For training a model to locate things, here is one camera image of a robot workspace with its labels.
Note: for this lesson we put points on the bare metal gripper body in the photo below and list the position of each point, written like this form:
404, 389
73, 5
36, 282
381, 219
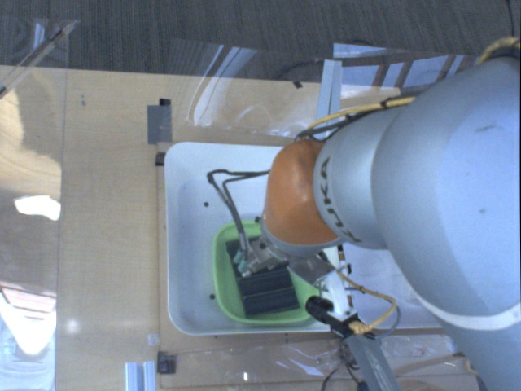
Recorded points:
264, 259

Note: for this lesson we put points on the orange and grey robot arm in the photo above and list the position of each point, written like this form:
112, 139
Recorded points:
427, 185

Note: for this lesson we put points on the black ribbed block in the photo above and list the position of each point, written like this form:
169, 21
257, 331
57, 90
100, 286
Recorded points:
270, 293

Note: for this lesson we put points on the green divided plate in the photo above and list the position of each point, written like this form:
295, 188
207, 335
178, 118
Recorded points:
224, 283

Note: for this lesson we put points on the white plastic tray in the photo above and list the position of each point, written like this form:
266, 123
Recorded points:
191, 226

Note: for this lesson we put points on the black cylinder on white bracket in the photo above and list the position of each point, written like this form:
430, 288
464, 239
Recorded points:
337, 295

